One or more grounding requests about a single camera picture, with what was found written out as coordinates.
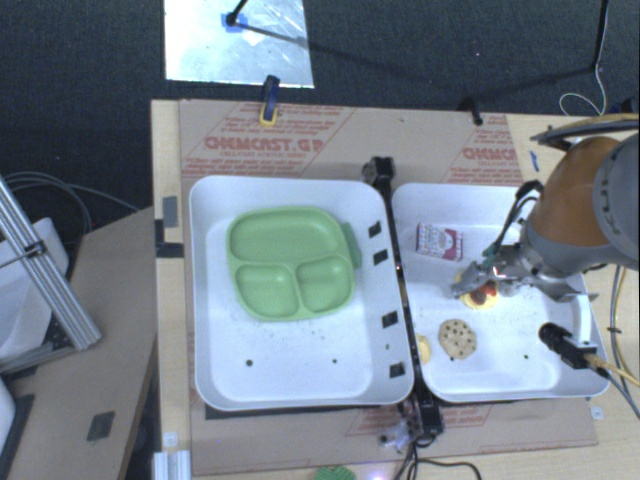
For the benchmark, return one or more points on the brown cardboard board red print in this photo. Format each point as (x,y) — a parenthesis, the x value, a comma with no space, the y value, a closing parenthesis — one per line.
(320,138)

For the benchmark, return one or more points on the white plastic tray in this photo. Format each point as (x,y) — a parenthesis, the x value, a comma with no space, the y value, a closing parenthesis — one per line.
(505,363)
(300,358)

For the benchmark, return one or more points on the brown chocolate chip biscuit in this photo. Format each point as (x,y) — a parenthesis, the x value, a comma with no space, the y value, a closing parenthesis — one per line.
(457,339)

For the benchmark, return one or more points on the thin black rod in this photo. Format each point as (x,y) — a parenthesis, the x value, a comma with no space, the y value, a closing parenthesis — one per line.
(402,298)

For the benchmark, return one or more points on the green divided plate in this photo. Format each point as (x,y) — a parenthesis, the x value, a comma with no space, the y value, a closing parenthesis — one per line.
(285,258)

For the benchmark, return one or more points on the pink and white carton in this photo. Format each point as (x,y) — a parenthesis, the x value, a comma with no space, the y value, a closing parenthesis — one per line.
(439,242)

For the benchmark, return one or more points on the pale yellow round toy food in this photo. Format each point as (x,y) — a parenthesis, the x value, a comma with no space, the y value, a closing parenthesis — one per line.
(424,349)

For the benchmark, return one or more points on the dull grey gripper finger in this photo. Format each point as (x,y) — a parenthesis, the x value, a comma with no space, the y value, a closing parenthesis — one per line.
(469,279)
(510,288)

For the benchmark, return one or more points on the yellow and red pizza slice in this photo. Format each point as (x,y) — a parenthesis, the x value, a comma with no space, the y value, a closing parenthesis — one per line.
(482,302)

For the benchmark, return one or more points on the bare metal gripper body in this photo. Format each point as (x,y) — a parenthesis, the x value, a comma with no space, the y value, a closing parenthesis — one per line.
(510,263)

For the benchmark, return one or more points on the green ribbed object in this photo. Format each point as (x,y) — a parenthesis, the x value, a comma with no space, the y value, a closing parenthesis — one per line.
(335,474)

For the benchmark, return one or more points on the black cylinder on white bracket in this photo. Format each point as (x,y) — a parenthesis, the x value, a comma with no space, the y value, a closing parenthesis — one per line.
(565,344)

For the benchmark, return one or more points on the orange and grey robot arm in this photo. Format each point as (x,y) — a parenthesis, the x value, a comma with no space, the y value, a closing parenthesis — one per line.
(570,203)

